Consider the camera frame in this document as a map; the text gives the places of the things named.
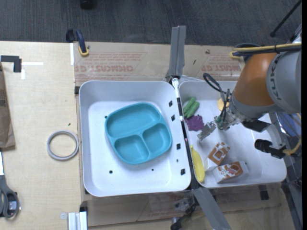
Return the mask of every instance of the white tray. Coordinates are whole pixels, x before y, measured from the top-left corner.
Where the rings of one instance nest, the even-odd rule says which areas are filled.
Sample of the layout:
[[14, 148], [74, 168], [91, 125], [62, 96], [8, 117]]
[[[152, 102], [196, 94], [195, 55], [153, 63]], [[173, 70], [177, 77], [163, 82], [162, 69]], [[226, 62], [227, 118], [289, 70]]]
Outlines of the white tray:
[[[103, 197], [175, 192], [189, 186], [191, 173], [177, 98], [169, 83], [88, 81], [79, 90], [79, 100], [83, 182], [91, 195]], [[130, 165], [124, 163], [109, 144], [105, 134], [105, 116], [139, 102], [151, 103], [161, 112], [172, 134], [172, 146], [151, 161]]]
[[[227, 88], [232, 92], [236, 82], [221, 81], [221, 88], [226, 91]], [[195, 113], [202, 116], [204, 124], [214, 120], [214, 117], [220, 114], [217, 107], [217, 101], [220, 93], [213, 89], [206, 81], [184, 81], [180, 84], [179, 95], [184, 107], [189, 99], [194, 96], [200, 103]], [[271, 123], [269, 115], [261, 118], [262, 121]], [[218, 184], [212, 172], [206, 172], [205, 181], [200, 183], [208, 188], [241, 186], [251, 184], [268, 184], [281, 182], [286, 177], [286, 166], [283, 159], [277, 159], [269, 153], [261, 152], [254, 148], [256, 139], [272, 140], [267, 131], [258, 133], [243, 127], [242, 124], [234, 125], [229, 130], [213, 131], [208, 137], [200, 141], [197, 134], [200, 131], [189, 131], [185, 125], [190, 145], [200, 154], [204, 160], [207, 158], [215, 144], [224, 141], [230, 146], [230, 151], [222, 161], [227, 164], [235, 161], [245, 161], [249, 170], [247, 176], [237, 177], [224, 184]]]

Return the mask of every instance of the small carton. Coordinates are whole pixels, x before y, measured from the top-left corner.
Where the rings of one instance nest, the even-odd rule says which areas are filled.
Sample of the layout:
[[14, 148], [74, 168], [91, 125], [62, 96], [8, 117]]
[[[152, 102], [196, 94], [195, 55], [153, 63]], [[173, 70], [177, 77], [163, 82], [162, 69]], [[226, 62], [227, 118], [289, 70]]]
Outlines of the small carton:
[[208, 157], [204, 160], [205, 171], [211, 171], [219, 166], [230, 150], [230, 147], [225, 142], [219, 142], [215, 145]]
[[248, 174], [248, 168], [244, 161], [236, 161], [216, 167], [212, 173], [217, 183], [223, 183], [229, 179]]

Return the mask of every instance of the scissors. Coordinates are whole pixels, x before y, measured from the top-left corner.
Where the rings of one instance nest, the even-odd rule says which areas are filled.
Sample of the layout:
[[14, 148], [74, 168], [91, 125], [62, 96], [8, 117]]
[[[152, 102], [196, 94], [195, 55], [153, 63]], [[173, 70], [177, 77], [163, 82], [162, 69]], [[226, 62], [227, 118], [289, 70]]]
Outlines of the scissors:
[[6, 185], [0, 149], [0, 216], [2, 213], [4, 217], [11, 218], [17, 215], [18, 211], [19, 199], [17, 194]]

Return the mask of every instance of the brown paper bag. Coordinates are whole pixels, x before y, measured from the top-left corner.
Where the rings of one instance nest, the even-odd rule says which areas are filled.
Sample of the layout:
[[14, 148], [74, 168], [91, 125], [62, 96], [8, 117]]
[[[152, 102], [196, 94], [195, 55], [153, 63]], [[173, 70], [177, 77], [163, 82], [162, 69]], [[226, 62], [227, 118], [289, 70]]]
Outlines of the brown paper bag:
[[3, 67], [0, 62], [0, 148], [15, 145], [12, 121], [6, 98]]

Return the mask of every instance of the yellow banana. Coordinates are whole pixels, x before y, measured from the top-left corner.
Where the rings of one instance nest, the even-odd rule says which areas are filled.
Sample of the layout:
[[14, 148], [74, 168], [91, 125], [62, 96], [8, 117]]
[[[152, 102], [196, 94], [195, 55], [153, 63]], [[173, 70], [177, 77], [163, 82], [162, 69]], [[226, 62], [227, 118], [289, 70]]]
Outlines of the yellow banana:
[[194, 172], [197, 180], [203, 182], [205, 180], [205, 168], [203, 166], [199, 153], [194, 149], [193, 145], [190, 145], [192, 160], [194, 165]]

